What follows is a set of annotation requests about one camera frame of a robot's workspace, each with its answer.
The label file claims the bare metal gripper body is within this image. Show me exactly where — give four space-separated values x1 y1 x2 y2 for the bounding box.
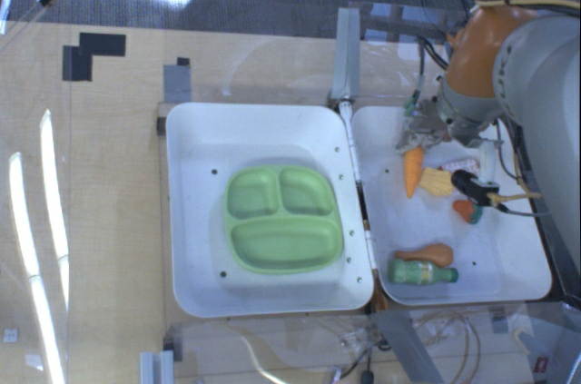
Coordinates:
405 98 451 146

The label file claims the red and white packet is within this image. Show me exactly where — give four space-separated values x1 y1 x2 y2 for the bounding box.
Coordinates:
437 156 481 176

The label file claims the green plastic bottle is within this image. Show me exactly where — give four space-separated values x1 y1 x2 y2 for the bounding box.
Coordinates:
386 258 460 287

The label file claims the white plastic tray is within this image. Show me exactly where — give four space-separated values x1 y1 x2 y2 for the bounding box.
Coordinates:
351 104 554 308
164 102 376 320

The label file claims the red and green toy fruit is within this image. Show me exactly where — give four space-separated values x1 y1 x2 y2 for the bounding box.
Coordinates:
451 198 485 226

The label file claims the thin black and white rod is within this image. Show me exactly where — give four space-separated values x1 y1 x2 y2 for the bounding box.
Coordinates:
339 99 379 272

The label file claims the brown toy chicken drumstick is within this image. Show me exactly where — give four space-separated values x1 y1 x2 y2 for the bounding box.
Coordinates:
393 241 456 270

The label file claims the yellow ridged toy food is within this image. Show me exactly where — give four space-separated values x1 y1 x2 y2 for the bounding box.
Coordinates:
418 166 456 198

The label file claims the green divided plate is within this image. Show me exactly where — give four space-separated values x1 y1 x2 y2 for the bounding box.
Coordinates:
223 164 345 276

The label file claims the orange toy carrot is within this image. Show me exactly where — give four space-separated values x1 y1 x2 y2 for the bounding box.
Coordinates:
403 145 426 200

